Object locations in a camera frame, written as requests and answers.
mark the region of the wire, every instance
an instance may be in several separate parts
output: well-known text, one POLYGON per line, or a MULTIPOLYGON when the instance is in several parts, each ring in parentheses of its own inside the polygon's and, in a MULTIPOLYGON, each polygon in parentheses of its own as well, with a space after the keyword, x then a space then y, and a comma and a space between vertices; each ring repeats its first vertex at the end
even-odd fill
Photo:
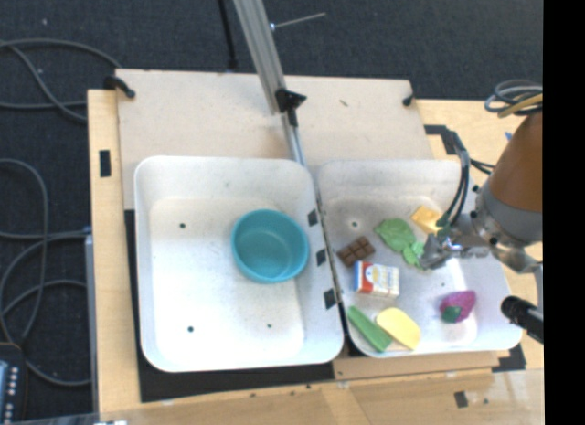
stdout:
MULTIPOLYGON (((65 232, 49 233, 48 232, 48 226, 49 226, 48 193, 47 193, 47 187, 45 186, 45 183, 44 183, 40 173, 31 165, 26 164, 25 162, 22 162, 22 161, 16 160, 16 159, 0 159, 0 165, 9 165, 9 166, 16 166, 16 167, 24 168, 33 177, 35 177, 37 184, 38 184, 40 191, 41 191, 41 196, 42 196, 43 229, 42 229, 41 233, 23 235, 23 234, 14 233, 14 232, 0 231, 0 237, 5 238, 5 239, 12 239, 12 240, 14 240, 14 239, 24 239, 24 240, 36 239, 36 240, 40 240, 40 241, 36 241, 35 243, 29 245, 27 248, 25 248, 23 251, 21 251, 20 254, 18 256, 16 256, 16 258, 14 258, 12 260, 12 262, 9 264, 8 268, 6 269, 6 271, 4 272, 4 274, 2 276, 2 279, 0 280, 0 329, 2 329, 2 332, 4 333, 8 342, 11 342, 11 343, 17 344, 17 345, 21 345, 21 349, 22 349, 22 344, 24 344, 25 341, 27 340, 28 335, 30 334, 30 331, 33 328, 33 325, 34 325, 35 321, 37 320, 37 316, 38 316, 38 312, 40 309, 40 305, 42 302, 45 288, 46 287, 53 287, 55 285, 63 285, 63 284, 76 285, 76 286, 80 286, 82 284, 82 282, 69 281, 69 280, 58 280, 58 281, 46 282, 47 255, 48 255, 49 243, 54 243, 54 242, 63 241, 63 240, 85 239, 87 237, 87 235, 89 234, 89 231, 88 230, 80 230, 80 231, 65 231, 65 232), (39 250, 41 251, 41 261, 40 261, 40 270, 39 270, 40 273, 39 273, 38 285, 36 287, 29 289, 28 291, 20 294, 10 304, 8 304, 6 307, 4 307, 4 292, 5 292, 5 287, 7 285, 8 279, 10 278, 12 273, 15 271, 16 267, 23 260, 25 260, 30 255, 32 255, 33 253, 35 253, 39 250), (31 315, 28 318, 27 324, 26 324, 22 334, 20 335, 20 340, 17 341, 14 338, 14 336, 12 335, 12 333, 9 331, 9 329, 6 325, 5 316, 16 305, 23 302, 25 299, 27 299, 28 297, 30 297, 32 295, 35 295, 35 303, 33 306, 33 310, 32 310, 31 315)), ((33 372, 35 375, 46 380, 49 383, 52 383, 52 384, 55 384, 58 386, 62 386, 62 387, 78 387, 78 386, 84 386, 84 385, 90 384, 90 378, 84 378, 82 380, 61 380, 61 379, 54 378, 53 376, 48 375, 47 373, 40 370, 33 363, 31 363, 28 359, 26 359, 26 362, 27 362, 27 366, 31 372, 33 372)))
POLYGON ((238 67, 238 58, 236 57, 236 49, 234 47, 233 37, 231 35, 231 29, 229 28, 228 11, 226 10, 225 0, 217 0, 219 7, 219 15, 221 16, 221 24, 223 26, 224 37, 228 45, 228 70, 236 70, 238 67))
POLYGON ((480 162, 479 160, 470 160, 470 164, 477 168, 480 172, 484 172, 486 175, 492 174, 492 170, 495 165, 487 164, 486 162, 480 162))
POLYGON ((75 107, 85 107, 87 106, 86 101, 59 101, 55 95, 51 92, 48 88, 47 84, 43 79, 38 75, 38 69, 32 63, 30 58, 18 47, 20 46, 35 46, 35 45, 49 45, 53 47, 61 47, 61 48, 71 48, 77 49, 86 53, 89 53, 97 58, 101 58, 108 63, 112 64, 115 68, 121 68, 122 65, 119 61, 104 53, 103 51, 93 48, 89 45, 85 45, 83 43, 72 42, 68 40, 59 40, 55 38, 20 38, 15 40, 1 40, 0 39, 0 49, 6 48, 16 54, 25 66, 28 68, 28 71, 33 76, 35 82, 37 83, 38 87, 43 91, 45 96, 50 100, 50 103, 38 103, 38 104, 18 104, 18 103, 10 103, 10 102, 3 102, 0 101, 0 108, 2 109, 11 109, 11 110, 23 110, 23 111, 39 111, 39 110, 47 110, 51 108, 58 108, 65 116, 70 118, 75 122, 79 122, 82 124, 87 123, 87 117, 73 111, 71 108, 75 107))
POLYGON ((461 172, 459 175, 459 184, 457 185, 457 191, 449 208, 444 212, 441 218, 437 221, 437 225, 442 227, 444 233, 449 233, 451 227, 457 223, 459 216, 463 211, 465 200, 467 199, 467 191, 469 188, 469 168, 471 160, 467 149, 463 145, 463 142, 459 135, 455 131, 448 130, 452 146, 457 152, 461 161, 461 172))
POLYGON ((489 112, 500 118, 510 114, 524 116, 542 112, 542 85, 532 80, 506 80, 495 86, 494 93, 484 104, 489 112))

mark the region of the blue plastic bowl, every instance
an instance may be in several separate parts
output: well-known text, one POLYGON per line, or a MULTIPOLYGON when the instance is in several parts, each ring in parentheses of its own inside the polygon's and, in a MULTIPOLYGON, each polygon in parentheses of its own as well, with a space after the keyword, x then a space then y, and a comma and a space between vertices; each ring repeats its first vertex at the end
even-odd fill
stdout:
POLYGON ((231 231, 231 250, 245 276, 256 282, 284 282, 309 260, 309 241, 289 216, 258 209, 240 217, 231 231))

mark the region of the dark floor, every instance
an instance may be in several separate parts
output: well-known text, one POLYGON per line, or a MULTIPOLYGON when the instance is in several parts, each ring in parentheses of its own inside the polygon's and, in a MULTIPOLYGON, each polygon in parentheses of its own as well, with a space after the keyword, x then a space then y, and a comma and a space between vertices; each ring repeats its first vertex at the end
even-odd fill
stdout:
MULTIPOLYGON (((326 17, 277 29, 285 74, 408 79, 419 98, 485 99, 510 79, 542 82, 544 0, 264 0, 274 23, 326 17)), ((227 0, 239 71, 252 72, 233 4, 227 0)), ((0 40, 48 37, 89 45, 126 68, 223 71, 228 65, 217 0, 0 0, 0 40)), ((85 51, 22 45, 60 101, 83 101, 112 73, 85 51)), ((0 102, 46 102, 23 60, 0 48, 0 102)), ((72 107, 85 115, 83 106, 72 107)), ((50 232, 90 225, 87 131, 57 109, 0 108, 0 160, 33 166, 48 193, 50 232)), ((43 201, 24 166, 0 162, 0 232, 41 233, 43 201)), ((0 308, 41 280, 41 253, 11 262, 33 240, 0 237, 0 308)), ((83 281, 79 239, 52 243, 47 281, 83 281)), ((32 366, 70 381, 90 373, 85 292, 48 286, 22 342, 32 366)), ((15 342, 33 311, 28 297, 6 325, 15 342)), ((88 386, 57 386, 30 375, 27 419, 91 411, 88 386)))

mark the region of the black mount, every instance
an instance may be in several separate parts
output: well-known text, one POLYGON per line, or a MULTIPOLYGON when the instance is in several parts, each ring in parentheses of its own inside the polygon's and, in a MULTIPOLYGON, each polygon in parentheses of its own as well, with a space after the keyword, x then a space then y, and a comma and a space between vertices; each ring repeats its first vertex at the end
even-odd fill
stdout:
POLYGON ((296 117, 296 109, 307 100, 304 95, 300 93, 291 92, 286 89, 279 89, 276 91, 276 101, 281 113, 287 113, 289 124, 293 127, 299 126, 299 121, 296 117))
POLYGON ((133 99, 136 96, 136 92, 132 90, 130 87, 128 87, 126 82, 124 82, 117 76, 107 76, 103 80, 103 88, 105 90, 120 89, 122 92, 126 94, 126 97, 128 97, 129 99, 133 99))

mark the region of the metal pole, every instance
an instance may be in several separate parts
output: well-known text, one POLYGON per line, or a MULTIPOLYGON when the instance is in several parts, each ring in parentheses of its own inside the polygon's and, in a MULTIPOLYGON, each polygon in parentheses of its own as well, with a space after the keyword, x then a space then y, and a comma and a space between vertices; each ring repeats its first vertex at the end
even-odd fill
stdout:
MULTIPOLYGON (((286 90, 281 62, 272 38, 271 25, 266 17, 262 0, 233 0, 238 13, 254 66, 261 79, 264 95, 272 113, 280 113, 276 92, 286 90)), ((300 144, 298 129, 290 125, 286 114, 282 115, 282 125, 291 149, 292 158, 306 165, 300 144)))

